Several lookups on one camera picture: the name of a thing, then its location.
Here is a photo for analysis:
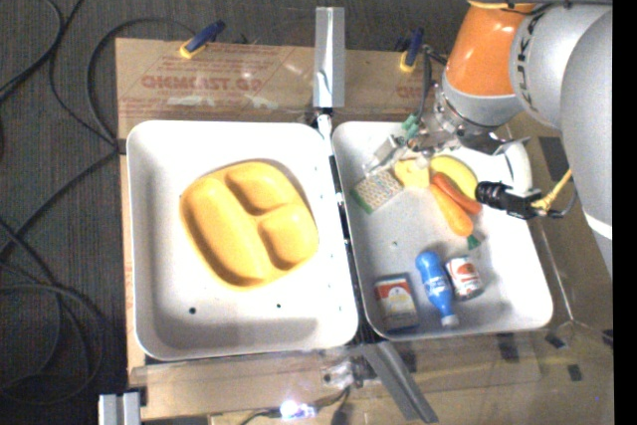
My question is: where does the green and white checkered packet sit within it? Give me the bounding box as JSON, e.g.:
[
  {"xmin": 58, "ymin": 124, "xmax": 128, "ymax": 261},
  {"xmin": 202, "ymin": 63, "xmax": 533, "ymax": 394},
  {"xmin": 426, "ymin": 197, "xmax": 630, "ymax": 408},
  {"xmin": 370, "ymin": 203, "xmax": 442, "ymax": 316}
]
[{"xmin": 349, "ymin": 169, "xmax": 405, "ymax": 215}]

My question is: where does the red and white carton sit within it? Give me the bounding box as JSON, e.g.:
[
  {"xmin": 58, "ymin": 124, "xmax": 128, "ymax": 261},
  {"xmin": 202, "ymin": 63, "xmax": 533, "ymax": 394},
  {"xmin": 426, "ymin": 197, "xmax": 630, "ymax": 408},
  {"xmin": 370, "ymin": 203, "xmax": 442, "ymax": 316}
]
[{"xmin": 373, "ymin": 275, "xmax": 421, "ymax": 334}]

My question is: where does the black cylinder on white bracket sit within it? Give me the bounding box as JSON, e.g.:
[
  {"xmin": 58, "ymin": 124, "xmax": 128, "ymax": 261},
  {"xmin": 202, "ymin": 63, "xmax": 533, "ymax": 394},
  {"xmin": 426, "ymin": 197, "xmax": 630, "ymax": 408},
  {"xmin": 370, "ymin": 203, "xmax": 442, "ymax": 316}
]
[{"xmin": 475, "ymin": 137, "xmax": 544, "ymax": 220}]

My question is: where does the yellow divided plate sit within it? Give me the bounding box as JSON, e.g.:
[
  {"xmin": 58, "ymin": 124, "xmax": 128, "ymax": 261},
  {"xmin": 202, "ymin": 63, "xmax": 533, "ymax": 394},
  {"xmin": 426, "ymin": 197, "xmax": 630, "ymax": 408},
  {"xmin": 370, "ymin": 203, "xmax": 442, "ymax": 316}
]
[{"xmin": 178, "ymin": 159, "xmax": 320, "ymax": 290}]

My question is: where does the red and white can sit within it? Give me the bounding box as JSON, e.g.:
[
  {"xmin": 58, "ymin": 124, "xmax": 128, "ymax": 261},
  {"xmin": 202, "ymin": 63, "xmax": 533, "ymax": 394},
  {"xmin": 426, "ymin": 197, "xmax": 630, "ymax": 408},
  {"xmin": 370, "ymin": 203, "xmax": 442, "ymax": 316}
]
[{"xmin": 444, "ymin": 255, "xmax": 486, "ymax": 302}]

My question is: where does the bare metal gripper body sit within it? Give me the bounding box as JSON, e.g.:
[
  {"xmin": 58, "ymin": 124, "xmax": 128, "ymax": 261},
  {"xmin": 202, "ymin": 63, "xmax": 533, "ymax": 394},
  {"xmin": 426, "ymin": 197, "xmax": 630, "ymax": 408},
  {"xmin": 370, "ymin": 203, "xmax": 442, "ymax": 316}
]
[{"xmin": 403, "ymin": 100, "xmax": 500, "ymax": 156}]

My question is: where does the yellow banana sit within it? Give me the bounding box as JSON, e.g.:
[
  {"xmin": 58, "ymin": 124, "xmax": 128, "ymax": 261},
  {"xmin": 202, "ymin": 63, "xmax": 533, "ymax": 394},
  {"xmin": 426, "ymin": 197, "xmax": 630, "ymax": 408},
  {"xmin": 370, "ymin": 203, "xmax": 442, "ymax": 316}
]
[{"xmin": 429, "ymin": 154, "xmax": 480, "ymax": 201}]

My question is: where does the orange-red sausage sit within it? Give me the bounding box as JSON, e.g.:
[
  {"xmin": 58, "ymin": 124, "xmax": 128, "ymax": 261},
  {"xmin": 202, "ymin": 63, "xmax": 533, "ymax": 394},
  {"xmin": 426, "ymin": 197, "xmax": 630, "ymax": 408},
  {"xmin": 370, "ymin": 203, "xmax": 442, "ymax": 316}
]
[{"xmin": 430, "ymin": 172, "xmax": 484, "ymax": 216}]

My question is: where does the orange carrot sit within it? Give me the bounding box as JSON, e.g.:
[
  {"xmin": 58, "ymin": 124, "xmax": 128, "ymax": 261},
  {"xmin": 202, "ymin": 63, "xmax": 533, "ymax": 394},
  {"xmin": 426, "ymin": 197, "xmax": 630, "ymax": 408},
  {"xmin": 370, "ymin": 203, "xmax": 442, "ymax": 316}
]
[{"xmin": 428, "ymin": 183, "xmax": 485, "ymax": 251}]

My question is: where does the blue bottle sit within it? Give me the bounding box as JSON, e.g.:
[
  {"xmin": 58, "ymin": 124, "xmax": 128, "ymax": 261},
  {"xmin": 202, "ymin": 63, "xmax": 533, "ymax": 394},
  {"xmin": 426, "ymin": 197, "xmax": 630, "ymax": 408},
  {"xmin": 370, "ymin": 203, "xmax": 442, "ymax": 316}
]
[{"xmin": 414, "ymin": 251, "xmax": 461, "ymax": 329}]

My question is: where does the white plastic tray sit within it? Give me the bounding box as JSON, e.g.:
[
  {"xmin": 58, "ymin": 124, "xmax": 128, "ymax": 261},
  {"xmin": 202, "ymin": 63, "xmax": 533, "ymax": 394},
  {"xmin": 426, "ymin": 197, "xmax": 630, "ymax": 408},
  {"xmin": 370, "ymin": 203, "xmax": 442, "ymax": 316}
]
[
  {"xmin": 125, "ymin": 118, "xmax": 360, "ymax": 362},
  {"xmin": 330, "ymin": 119, "xmax": 555, "ymax": 342}
]

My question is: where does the yellow cheese slice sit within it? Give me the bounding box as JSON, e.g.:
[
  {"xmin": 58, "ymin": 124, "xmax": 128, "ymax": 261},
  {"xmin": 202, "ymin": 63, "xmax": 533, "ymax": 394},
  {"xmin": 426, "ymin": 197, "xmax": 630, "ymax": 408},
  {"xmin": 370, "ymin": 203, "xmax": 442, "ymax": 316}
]
[{"xmin": 393, "ymin": 157, "xmax": 432, "ymax": 190}]

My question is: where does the brown cardboard board, red print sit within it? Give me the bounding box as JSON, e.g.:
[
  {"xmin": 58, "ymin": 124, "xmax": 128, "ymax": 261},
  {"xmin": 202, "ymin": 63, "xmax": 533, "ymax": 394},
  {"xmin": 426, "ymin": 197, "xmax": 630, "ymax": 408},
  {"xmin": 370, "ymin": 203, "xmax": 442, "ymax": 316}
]
[{"xmin": 114, "ymin": 37, "xmax": 563, "ymax": 422}]

